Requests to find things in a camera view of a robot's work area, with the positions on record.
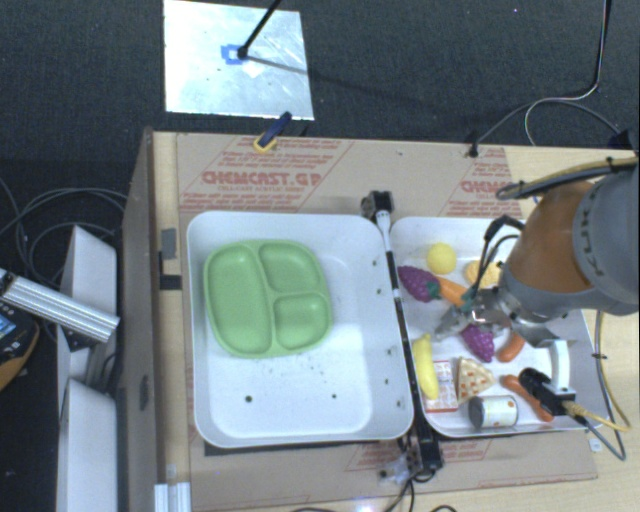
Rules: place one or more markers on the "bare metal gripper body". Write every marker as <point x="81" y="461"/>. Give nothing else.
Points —
<point x="489" y="311"/>

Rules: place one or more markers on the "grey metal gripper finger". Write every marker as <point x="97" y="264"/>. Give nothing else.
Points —
<point x="455" y="314"/>
<point x="446" y="329"/>

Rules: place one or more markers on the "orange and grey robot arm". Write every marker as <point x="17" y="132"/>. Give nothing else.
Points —
<point x="595" y="235"/>

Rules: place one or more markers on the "orange carrot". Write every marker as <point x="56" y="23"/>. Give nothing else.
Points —
<point x="450" y="290"/>

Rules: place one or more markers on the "white plastic tray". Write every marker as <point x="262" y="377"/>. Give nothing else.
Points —
<point x="415" y="320"/>
<point x="280" y="400"/>

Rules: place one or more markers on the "purple grapes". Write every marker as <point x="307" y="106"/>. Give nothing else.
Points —
<point x="477" y="344"/>
<point x="415" y="282"/>

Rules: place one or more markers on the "orange sausage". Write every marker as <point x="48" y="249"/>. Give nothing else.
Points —
<point x="511" y="348"/>
<point x="512" y="384"/>

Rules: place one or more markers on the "yellow banana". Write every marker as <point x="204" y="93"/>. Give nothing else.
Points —
<point x="426" y="370"/>

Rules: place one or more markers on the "thin black and white rod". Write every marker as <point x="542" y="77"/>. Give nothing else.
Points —
<point x="398" y="305"/>

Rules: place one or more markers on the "pizza slice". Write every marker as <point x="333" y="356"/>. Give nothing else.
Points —
<point x="472" y="379"/>

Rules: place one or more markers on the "yellow lemon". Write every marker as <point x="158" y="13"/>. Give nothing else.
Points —
<point x="441" y="258"/>

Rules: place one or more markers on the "red and white carton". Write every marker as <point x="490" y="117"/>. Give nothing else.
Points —
<point x="446" y="390"/>

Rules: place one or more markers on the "white and orange can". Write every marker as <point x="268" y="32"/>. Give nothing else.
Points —
<point x="497" y="411"/>

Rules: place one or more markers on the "brown cardboard board red print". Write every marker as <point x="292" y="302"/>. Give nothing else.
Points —
<point x="310" y="170"/>

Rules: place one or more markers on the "green divided plate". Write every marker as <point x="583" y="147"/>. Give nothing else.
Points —
<point x="240" y="295"/>

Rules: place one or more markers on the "black cylinder on white bracket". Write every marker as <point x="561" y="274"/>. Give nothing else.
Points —
<point x="545" y="390"/>

